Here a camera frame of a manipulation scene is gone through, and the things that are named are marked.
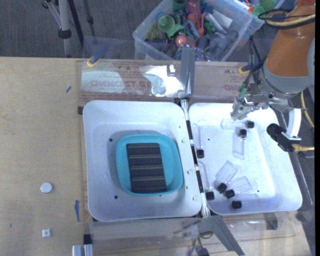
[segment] tripod leg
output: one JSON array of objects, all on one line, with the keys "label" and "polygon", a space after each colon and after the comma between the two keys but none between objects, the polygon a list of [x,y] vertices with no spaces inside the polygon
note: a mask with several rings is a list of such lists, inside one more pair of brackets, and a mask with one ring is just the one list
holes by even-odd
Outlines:
[{"label": "tripod leg", "polygon": [[78,14],[77,14],[75,2],[74,2],[74,0],[67,0],[67,1],[69,3],[69,7],[70,7],[70,11],[71,11],[72,18],[73,18],[73,21],[74,21],[76,33],[78,34],[78,37],[79,37],[79,40],[80,40],[80,44],[81,44],[81,48],[83,49],[83,47],[84,47],[84,34],[83,34],[82,29],[81,29],[81,25],[80,25],[79,17],[78,17]]},{"label": "tripod leg", "polygon": [[59,10],[61,20],[61,30],[59,31],[59,37],[63,39],[65,57],[71,58],[71,30],[69,26],[68,4],[66,0],[59,1]]},{"label": "tripod leg", "polygon": [[95,37],[96,34],[95,34],[95,30],[94,30],[94,18],[91,16],[88,1],[82,0],[82,2],[83,2],[85,14],[86,14],[86,21],[89,23],[89,26],[90,26],[91,35],[93,37]]}]

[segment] plastic cup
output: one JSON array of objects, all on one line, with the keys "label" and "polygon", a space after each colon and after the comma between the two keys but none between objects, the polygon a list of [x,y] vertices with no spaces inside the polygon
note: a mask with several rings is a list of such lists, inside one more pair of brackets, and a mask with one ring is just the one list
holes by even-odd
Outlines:
[{"label": "plastic cup", "polygon": [[257,7],[255,7],[252,11],[252,14],[255,15],[255,16],[259,16],[260,14],[263,14],[265,12],[265,9],[258,5]]},{"label": "plastic cup", "polygon": [[173,30],[176,24],[175,19],[163,11],[159,12],[155,19],[159,29],[164,33],[168,33]]},{"label": "plastic cup", "polygon": [[216,190],[223,193],[237,172],[238,170],[234,165],[230,161],[226,161],[215,175],[214,187]]}]

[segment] metal bracket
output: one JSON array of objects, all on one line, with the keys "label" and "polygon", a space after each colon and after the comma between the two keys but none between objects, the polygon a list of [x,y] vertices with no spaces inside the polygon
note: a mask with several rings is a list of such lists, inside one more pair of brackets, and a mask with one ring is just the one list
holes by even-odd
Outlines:
[{"label": "metal bracket", "polygon": [[179,81],[184,90],[178,91],[178,98],[189,97],[194,92],[195,86],[196,51],[193,48],[184,47],[181,50],[181,72]]},{"label": "metal bracket", "polygon": [[205,218],[198,224],[198,227],[200,233],[208,230],[212,231],[229,252],[235,252],[238,256],[245,255],[237,240],[223,221],[222,216],[214,215]]},{"label": "metal bracket", "polygon": [[92,244],[74,245],[72,247],[72,256],[93,256]]},{"label": "metal bracket", "polygon": [[289,111],[289,122],[287,125],[286,132],[282,134],[291,141],[301,141],[301,138],[298,137],[298,133],[301,125],[301,109],[293,108]]}]

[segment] small black cap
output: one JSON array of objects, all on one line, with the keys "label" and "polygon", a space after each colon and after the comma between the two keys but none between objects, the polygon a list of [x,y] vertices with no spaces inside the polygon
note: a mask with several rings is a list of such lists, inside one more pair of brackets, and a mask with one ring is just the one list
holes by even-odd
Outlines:
[{"label": "small black cap", "polygon": [[208,191],[205,193],[205,198],[209,201],[215,199],[215,193],[213,191]]},{"label": "small black cap", "polygon": [[239,137],[246,138],[247,137],[247,130],[246,129],[241,129],[239,131]]},{"label": "small black cap", "polygon": [[235,194],[235,191],[233,189],[229,189],[227,191],[224,192],[224,195],[226,196],[226,198],[232,198],[234,197],[236,194]]},{"label": "small black cap", "polygon": [[83,244],[84,245],[92,244],[91,234],[84,234],[83,235]]},{"label": "small black cap", "polygon": [[233,209],[240,209],[242,207],[241,201],[232,201],[232,208]]},{"label": "small black cap", "polygon": [[78,115],[82,115],[84,112],[84,107],[83,106],[78,106]]},{"label": "small black cap", "polygon": [[227,185],[224,183],[220,183],[219,186],[216,188],[216,190],[218,190],[220,192],[220,194],[222,194],[223,192],[225,192],[227,189]]},{"label": "small black cap", "polygon": [[253,127],[255,127],[255,123],[252,121],[246,121],[245,127],[247,127],[248,129],[252,129]]},{"label": "small black cap", "polygon": [[200,256],[210,256],[207,248],[201,248],[201,249],[199,250],[198,255],[200,255]]},{"label": "small black cap", "polygon": [[198,158],[204,158],[204,157],[205,157],[205,151],[204,151],[203,149],[198,149],[198,150],[196,151],[196,156],[197,156]]}]

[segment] clear plastic bottle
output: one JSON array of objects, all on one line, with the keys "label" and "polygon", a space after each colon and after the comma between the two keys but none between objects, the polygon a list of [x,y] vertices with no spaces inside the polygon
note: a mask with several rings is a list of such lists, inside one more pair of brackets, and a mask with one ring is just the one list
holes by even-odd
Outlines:
[{"label": "clear plastic bottle", "polygon": [[193,139],[196,147],[196,155],[201,159],[205,157],[205,140],[203,138],[202,129],[199,125],[195,124],[193,130],[195,131]]},{"label": "clear plastic bottle", "polygon": [[257,209],[261,205],[261,200],[257,194],[247,194],[242,198],[235,198],[231,203],[233,209]]},{"label": "clear plastic bottle", "polygon": [[224,195],[229,199],[242,193],[249,193],[256,189],[256,183],[250,182],[246,176],[234,179],[230,183],[230,189],[224,192]]},{"label": "clear plastic bottle", "polygon": [[222,119],[220,126],[224,130],[234,130],[236,128],[252,129],[255,127],[255,123],[249,120]]},{"label": "clear plastic bottle", "polygon": [[232,153],[235,158],[245,159],[245,143],[247,138],[247,130],[240,129],[239,132],[234,132],[232,137]]},{"label": "clear plastic bottle", "polygon": [[224,165],[215,175],[214,187],[222,194],[229,186],[230,181],[236,175],[237,169],[230,161],[226,161]]},{"label": "clear plastic bottle", "polygon": [[200,175],[202,180],[203,189],[205,192],[205,197],[207,200],[215,199],[213,179],[211,173],[206,169],[205,165],[202,162],[198,162]]}]

